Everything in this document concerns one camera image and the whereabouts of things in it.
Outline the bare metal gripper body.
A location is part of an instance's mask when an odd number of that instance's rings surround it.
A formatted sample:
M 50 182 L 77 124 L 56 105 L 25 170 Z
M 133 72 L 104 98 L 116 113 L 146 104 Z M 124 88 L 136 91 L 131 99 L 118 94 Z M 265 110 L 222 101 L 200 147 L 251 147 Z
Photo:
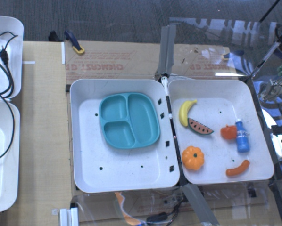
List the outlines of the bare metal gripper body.
M 263 92 L 263 100 L 276 100 L 279 95 L 282 95 L 282 76 L 276 80 L 269 80 Z

